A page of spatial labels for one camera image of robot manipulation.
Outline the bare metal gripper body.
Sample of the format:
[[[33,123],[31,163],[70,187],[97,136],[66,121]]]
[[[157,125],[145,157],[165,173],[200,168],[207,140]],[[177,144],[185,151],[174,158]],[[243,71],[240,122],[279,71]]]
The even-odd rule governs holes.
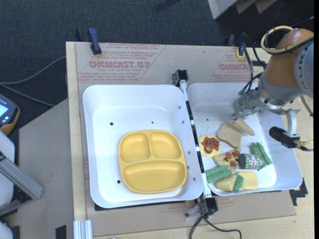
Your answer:
[[[250,89],[249,91],[242,89],[238,95],[239,98],[235,102],[234,109],[236,107],[252,109],[252,114],[263,113],[264,111],[277,115],[285,115],[287,113],[283,109],[285,102],[270,96],[264,89]]]

